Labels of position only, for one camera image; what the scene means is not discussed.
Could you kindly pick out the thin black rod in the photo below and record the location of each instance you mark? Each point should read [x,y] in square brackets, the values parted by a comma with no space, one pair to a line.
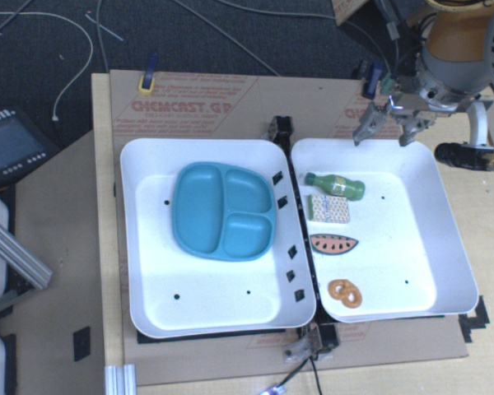
[300,216]

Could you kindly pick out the white patterned packet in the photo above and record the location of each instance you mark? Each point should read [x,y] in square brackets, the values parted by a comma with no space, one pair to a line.
[329,209]

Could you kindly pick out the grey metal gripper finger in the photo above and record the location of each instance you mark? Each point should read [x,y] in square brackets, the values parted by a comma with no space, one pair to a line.
[411,132]
[369,122]

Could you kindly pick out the watermelon slice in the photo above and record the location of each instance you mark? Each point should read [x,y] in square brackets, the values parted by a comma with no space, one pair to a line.
[332,244]

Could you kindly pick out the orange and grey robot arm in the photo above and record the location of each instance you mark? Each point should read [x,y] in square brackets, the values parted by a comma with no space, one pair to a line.
[457,35]

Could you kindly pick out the blue divided plate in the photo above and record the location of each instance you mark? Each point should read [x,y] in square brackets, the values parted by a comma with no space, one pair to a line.
[222,212]

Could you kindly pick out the black cylinder on white bracket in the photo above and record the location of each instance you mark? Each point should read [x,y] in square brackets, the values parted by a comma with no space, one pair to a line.
[467,148]

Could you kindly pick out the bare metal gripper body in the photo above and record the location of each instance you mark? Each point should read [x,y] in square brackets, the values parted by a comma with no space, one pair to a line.
[422,102]

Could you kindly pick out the brown cardboard board red print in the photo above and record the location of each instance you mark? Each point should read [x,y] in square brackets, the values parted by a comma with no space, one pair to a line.
[197,105]

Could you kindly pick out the green bottle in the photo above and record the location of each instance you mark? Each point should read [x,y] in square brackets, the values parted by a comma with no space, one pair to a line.
[337,184]

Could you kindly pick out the brown pretzel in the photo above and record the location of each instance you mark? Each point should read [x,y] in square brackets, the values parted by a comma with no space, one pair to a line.
[346,292]

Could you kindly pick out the white plastic tray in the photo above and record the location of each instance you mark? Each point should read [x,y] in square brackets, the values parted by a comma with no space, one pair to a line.
[156,270]
[395,261]

